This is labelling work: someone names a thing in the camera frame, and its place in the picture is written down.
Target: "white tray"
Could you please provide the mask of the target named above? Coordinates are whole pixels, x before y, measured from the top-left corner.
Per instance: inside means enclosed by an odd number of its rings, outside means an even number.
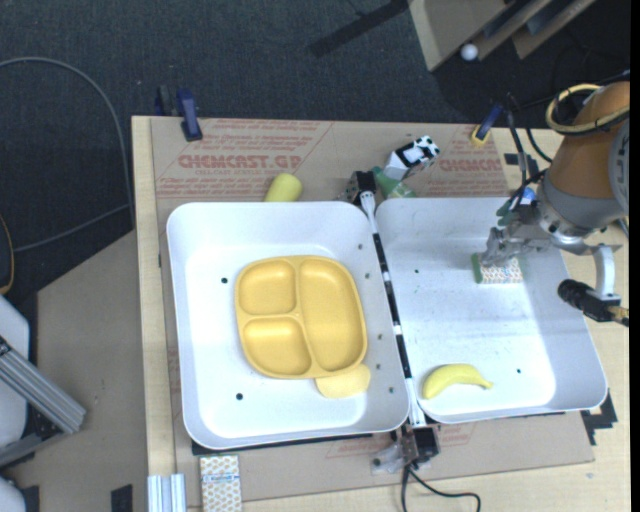
[[[189,435],[226,450],[393,430],[409,400],[367,219],[341,202],[191,203],[167,223],[182,402]],[[237,332],[234,283],[242,268],[276,256],[334,258],[362,301],[371,370],[366,394],[327,399],[312,379],[257,373]]]
[[[485,250],[504,201],[394,199],[376,212],[417,396],[448,363],[494,383],[419,400],[439,422],[589,409],[607,394],[584,316],[558,297],[569,277],[558,249],[521,257],[522,283],[474,281],[471,255]]]

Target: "black fabric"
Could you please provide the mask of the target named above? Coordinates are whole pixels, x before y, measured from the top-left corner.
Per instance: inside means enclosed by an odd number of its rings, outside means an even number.
[[[48,57],[90,76],[114,105],[129,159],[130,118],[154,113],[162,84],[191,89],[201,116],[477,123],[509,92],[527,103],[630,65],[630,0],[595,2],[525,60],[507,41],[483,62],[454,55],[433,73],[404,3],[4,0],[0,60]],[[376,12],[384,16],[367,18]],[[126,204],[113,121],[88,84],[42,63],[2,68],[0,84],[0,213],[14,247]],[[516,122],[543,127],[544,108]],[[130,230],[123,209],[17,253],[9,299],[21,302]]]

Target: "sponge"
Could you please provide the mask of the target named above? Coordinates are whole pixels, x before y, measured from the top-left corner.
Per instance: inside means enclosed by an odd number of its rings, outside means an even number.
[[[471,263],[478,284],[521,283],[524,280],[518,258],[515,256],[504,265],[485,266],[480,261],[480,254],[474,253],[471,256]]]

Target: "yellow cup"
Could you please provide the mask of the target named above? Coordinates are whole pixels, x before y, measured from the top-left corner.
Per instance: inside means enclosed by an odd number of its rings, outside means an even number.
[[[296,201],[302,194],[302,183],[293,174],[278,174],[264,197],[265,202]]]

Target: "wooden table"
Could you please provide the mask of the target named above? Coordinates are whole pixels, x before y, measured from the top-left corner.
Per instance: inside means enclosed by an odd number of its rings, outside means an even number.
[[[149,117],[134,117],[132,120],[147,455],[149,474],[168,476],[177,471],[177,456],[170,401],[162,275],[158,264],[160,242],[151,121]],[[357,123],[351,123],[350,129],[357,128]],[[409,127],[401,124],[389,124],[385,129],[394,129],[398,133],[410,131]],[[539,145],[553,154],[559,137],[548,130],[534,133]],[[500,154],[514,152],[508,130],[493,129],[493,141]],[[366,152],[367,149],[361,147],[359,150]],[[526,142],[525,149],[534,153]],[[509,187],[513,187],[517,180],[517,174],[507,176]],[[623,297],[623,304],[628,305],[627,239],[621,231],[612,228],[604,234],[598,234],[594,241],[623,245],[615,254],[616,285]],[[594,282],[594,268],[589,259],[566,255],[565,261],[572,277],[587,283]],[[597,431],[597,445],[593,448],[595,460],[586,464],[440,480],[434,484],[436,488],[449,492],[476,492],[482,498],[483,510],[630,510],[629,331],[613,323],[588,322],[609,381],[618,420],[612,429]],[[474,510],[474,503],[470,499],[445,499],[427,493],[414,484],[407,491],[407,503],[409,510]],[[392,511],[401,509],[400,489],[397,485],[386,485],[248,501],[244,507],[251,511]]]

